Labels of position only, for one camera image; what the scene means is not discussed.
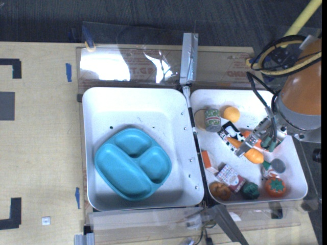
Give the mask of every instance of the beige tabletop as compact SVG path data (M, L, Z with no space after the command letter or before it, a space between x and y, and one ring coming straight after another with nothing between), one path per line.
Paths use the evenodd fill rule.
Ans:
M12 79L11 66L0 65L0 92L15 92L15 120L0 120L0 220L10 217L11 198L21 198L22 203L21 225L0 230L0 244L74 244L74 235L83 232L84 186L76 98L78 46L0 42L0 58L22 62L21 79ZM67 80L66 63L72 66L71 82ZM80 209L76 188L80 190ZM42 225L43 217L50 217L51 223ZM286 215L282 228L274 223L268 229L253 229L260 221L251 224L248 228L246 222L240 224L249 244L318 244L309 216L302 211ZM220 230L215 233L211 235L214 244L238 244L231 243ZM134 244L179 244L182 240ZM96 244L110 243L98 241Z

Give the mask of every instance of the gray square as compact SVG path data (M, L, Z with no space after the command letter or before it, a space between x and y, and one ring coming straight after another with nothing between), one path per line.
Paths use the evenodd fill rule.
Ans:
M0 120L15 120L15 92L0 92Z

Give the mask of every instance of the tin can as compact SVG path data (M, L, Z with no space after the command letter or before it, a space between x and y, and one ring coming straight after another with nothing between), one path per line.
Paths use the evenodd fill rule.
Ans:
M219 110L208 109L204 113L205 129L211 133L217 133L221 129L221 121L219 116Z
M273 159L270 163L264 161L262 165L262 175L266 179L278 177L286 169L284 162L278 158Z

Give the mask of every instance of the yellow pole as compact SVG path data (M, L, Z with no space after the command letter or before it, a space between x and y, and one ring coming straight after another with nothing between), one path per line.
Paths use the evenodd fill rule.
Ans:
M315 13L321 4L322 0L311 0L284 36L298 34L301 28L306 24L306 22Z

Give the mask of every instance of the wooden table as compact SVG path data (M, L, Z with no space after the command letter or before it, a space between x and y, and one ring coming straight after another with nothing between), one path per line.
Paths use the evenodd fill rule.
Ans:
M0 244L73 244L74 235L83 232L78 46L0 42L0 58L22 62L21 79L12 78L11 66L0 65L0 91L15 92L15 120L0 120L0 219L10 217L11 198L21 198L22 203L21 225L0 230ZM71 82L66 63L72 66ZM296 226L248 230L243 235L249 244L317 244L308 214L299 211L295 215ZM42 225L46 216L51 223ZM230 242L224 233L211 237L215 244ZM135 244L178 244L181 240Z

